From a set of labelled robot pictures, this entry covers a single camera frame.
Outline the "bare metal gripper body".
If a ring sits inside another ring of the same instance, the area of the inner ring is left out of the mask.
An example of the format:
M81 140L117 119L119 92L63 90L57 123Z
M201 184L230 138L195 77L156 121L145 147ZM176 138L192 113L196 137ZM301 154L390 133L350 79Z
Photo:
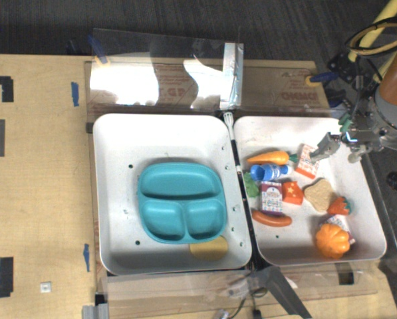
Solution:
M352 153L379 152L384 148L397 151L397 127L385 125L343 125L341 140Z

